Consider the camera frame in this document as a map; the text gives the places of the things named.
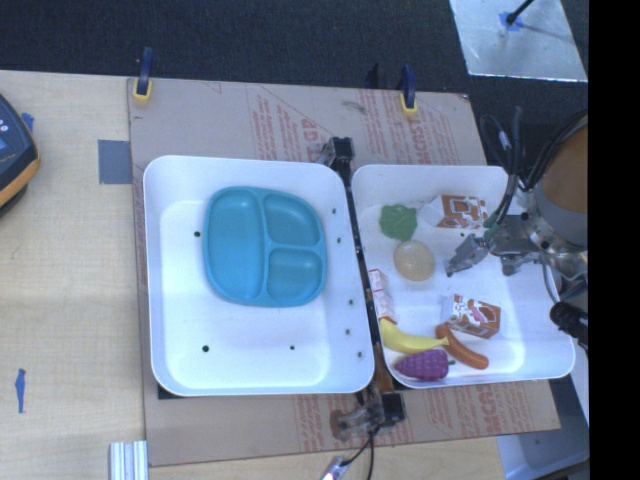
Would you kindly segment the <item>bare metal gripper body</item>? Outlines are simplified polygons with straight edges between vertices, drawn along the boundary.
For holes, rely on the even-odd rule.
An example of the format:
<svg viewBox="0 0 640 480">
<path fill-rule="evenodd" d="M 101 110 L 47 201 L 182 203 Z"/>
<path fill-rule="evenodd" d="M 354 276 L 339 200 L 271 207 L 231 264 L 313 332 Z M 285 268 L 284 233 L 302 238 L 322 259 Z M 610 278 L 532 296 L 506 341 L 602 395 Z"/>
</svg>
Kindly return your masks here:
<svg viewBox="0 0 640 480">
<path fill-rule="evenodd" d="M 504 260 L 535 260 L 552 251 L 554 232 L 533 211 L 508 215 L 491 231 L 489 252 Z"/>
</svg>

